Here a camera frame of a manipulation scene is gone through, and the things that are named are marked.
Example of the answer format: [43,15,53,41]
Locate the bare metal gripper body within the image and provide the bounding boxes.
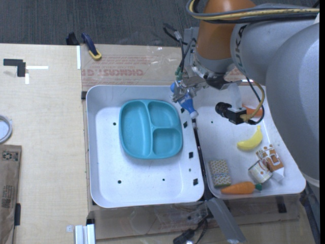
[177,66,231,92]

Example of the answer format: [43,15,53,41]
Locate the blue bottle with white cap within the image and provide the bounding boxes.
[170,82,199,119]

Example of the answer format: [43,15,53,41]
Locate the blue divided plate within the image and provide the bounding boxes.
[118,99,184,160]

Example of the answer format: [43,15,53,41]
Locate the white plastic tray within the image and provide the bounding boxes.
[85,84,206,209]
[193,83,307,201]

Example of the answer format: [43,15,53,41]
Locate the brown cardboard board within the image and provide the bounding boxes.
[80,44,305,240]

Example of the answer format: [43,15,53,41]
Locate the orange oblong toy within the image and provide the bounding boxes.
[242,105,264,118]

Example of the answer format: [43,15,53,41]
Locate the yellow banana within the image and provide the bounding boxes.
[237,125,264,151]

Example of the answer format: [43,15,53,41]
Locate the orange and white carton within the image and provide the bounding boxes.
[255,144,285,183]

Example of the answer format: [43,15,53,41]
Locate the white and orange can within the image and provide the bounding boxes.
[247,160,274,184]

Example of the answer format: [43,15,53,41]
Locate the orange carrot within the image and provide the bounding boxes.
[220,181,263,196]

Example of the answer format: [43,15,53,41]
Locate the brown paper bag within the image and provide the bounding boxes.
[0,144,22,244]

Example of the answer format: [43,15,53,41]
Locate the black cylinder on white bracket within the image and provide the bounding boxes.
[215,83,248,126]

